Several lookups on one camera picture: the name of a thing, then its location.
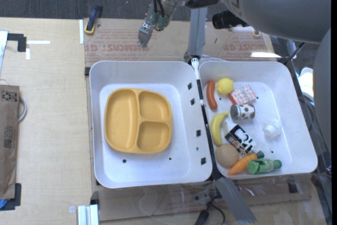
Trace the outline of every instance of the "metal bracket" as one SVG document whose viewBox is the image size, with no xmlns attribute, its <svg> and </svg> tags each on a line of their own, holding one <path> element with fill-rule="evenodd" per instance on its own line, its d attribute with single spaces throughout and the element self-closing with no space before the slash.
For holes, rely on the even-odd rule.
<svg viewBox="0 0 337 225">
<path fill-rule="evenodd" d="M 206 43 L 206 16 L 207 7 L 191 10 L 189 46 L 184 56 L 185 61 L 190 60 L 191 56 L 202 56 L 203 47 Z"/>
<path fill-rule="evenodd" d="M 153 25 L 144 20 L 143 25 L 139 28 L 137 45 L 142 48 L 146 48 L 147 43 L 151 38 L 152 32 L 153 32 Z"/>
<path fill-rule="evenodd" d="M 77 225 L 99 225 L 98 204 L 77 207 Z"/>
</svg>

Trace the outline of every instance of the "wooden table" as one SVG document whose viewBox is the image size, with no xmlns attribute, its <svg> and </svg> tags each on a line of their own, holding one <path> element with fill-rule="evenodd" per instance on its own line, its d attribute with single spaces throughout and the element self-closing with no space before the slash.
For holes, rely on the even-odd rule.
<svg viewBox="0 0 337 225">
<path fill-rule="evenodd" d="M 16 182 L 21 205 L 0 212 L 0 224 L 75 225 L 73 206 L 89 205 L 93 192 L 84 45 L 79 20 L 0 18 L 0 30 L 24 34 L 30 59 L 7 42 L 1 78 L 18 85 L 28 110 L 19 124 Z M 310 200 L 251 206 L 259 224 L 325 224 L 312 185 Z M 228 224 L 236 224 L 228 209 Z M 193 224 L 199 213 L 103 224 Z M 207 224 L 219 222 L 211 214 Z"/>
</svg>

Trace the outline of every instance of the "toy sausage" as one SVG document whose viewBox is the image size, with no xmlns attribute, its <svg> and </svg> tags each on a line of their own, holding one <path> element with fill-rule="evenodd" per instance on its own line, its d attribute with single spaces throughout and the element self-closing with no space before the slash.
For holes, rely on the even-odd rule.
<svg viewBox="0 0 337 225">
<path fill-rule="evenodd" d="M 210 80 L 206 88 L 206 97 L 209 106 L 212 110 L 215 110 L 217 108 L 217 103 L 214 98 L 214 89 L 215 89 L 215 81 Z"/>
</svg>

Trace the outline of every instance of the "cardboard sheet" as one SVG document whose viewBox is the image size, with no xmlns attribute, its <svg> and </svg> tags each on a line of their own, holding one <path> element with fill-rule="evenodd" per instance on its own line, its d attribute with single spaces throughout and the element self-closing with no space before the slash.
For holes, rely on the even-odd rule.
<svg viewBox="0 0 337 225">
<path fill-rule="evenodd" d="M 147 48 L 137 46 L 142 20 L 98 18 L 93 35 L 84 35 L 86 74 L 102 60 L 181 61 L 189 44 L 190 23 L 172 21 L 163 31 L 153 31 Z M 216 30 L 206 22 L 203 57 L 224 60 L 251 58 L 254 52 L 273 53 L 268 35 L 254 35 L 252 27 Z"/>
<path fill-rule="evenodd" d="M 19 86 L 0 85 L 0 200 L 15 197 Z"/>
</svg>

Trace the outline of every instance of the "small white object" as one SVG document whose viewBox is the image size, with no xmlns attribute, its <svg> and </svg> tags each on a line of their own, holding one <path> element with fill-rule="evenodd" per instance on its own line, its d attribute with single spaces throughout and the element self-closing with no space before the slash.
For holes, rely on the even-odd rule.
<svg viewBox="0 0 337 225">
<path fill-rule="evenodd" d="M 225 136 L 225 135 L 227 135 L 228 133 L 229 133 L 229 129 L 228 129 L 228 123 L 227 123 L 227 121 L 222 121 L 222 123 L 221 123 L 221 129 L 222 129 L 222 131 L 223 131 L 223 137 Z"/>
<path fill-rule="evenodd" d="M 26 48 L 26 59 L 27 60 L 31 59 L 31 49 L 29 47 Z"/>
<path fill-rule="evenodd" d="M 281 58 L 278 54 L 268 53 L 268 52 L 252 52 L 251 57 L 259 57 L 259 58 Z"/>
<path fill-rule="evenodd" d="M 276 137 L 280 135 L 281 129 L 277 123 L 269 122 L 263 127 L 264 135 L 269 138 Z"/>
<path fill-rule="evenodd" d="M 69 213 L 76 213 L 76 206 L 69 206 L 68 212 Z"/>
<path fill-rule="evenodd" d="M 311 101 L 314 101 L 313 70 L 309 67 L 303 68 L 298 80 L 303 95 Z"/>
<path fill-rule="evenodd" d="M 84 27 L 83 20 L 80 20 L 80 44 L 84 43 Z"/>
<path fill-rule="evenodd" d="M 27 44 L 50 44 L 50 41 L 27 41 Z"/>
</svg>

